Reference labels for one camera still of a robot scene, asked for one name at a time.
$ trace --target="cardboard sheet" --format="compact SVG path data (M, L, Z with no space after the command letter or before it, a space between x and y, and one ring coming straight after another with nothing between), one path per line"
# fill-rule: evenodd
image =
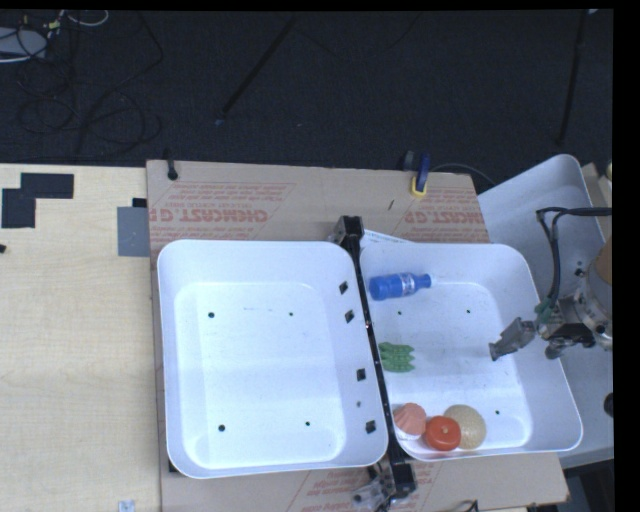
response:
M413 174L399 171L204 162L175 162L175 170L178 179L172 181L166 161L147 163L163 510L358 510L351 494L368 481L364 468L208 480L169 470L158 253L183 238L326 240L342 215L360 216L368 230L415 242L487 243L471 177L431 173L426 196L416 198L410 194ZM553 453L412 465L418 489L391 510L464 510L476 499L487 510L559 503L568 495Z

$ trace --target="bottle label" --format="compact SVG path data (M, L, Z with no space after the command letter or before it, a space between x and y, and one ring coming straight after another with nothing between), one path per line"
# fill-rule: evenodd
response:
M416 291L416 282L411 274L400 274L400 282L402 283L402 297L411 295Z

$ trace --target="white tray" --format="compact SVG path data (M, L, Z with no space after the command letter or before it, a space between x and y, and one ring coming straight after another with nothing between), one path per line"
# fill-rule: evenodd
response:
M515 249L499 244L367 246L365 282L395 272L428 273L431 288L374 301L368 295L378 343L414 347L415 369L384 372L392 409L407 402L428 416L454 404L474 407L487 436L476 450L440 452L422 440L399 440L412 457L430 461L575 447L582 423L559 360L544 356L540 338L492 361L489 343L518 316L532 320L538 303L529 267Z
M158 278L167 448L181 473L366 466L384 455L388 433L346 251L180 240L161 251Z

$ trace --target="orange shell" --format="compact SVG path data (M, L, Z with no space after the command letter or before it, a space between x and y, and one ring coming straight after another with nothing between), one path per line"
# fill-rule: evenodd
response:
M419 436L427 425L427 413L418 404L407 403L393 411L393 420L403 432Z

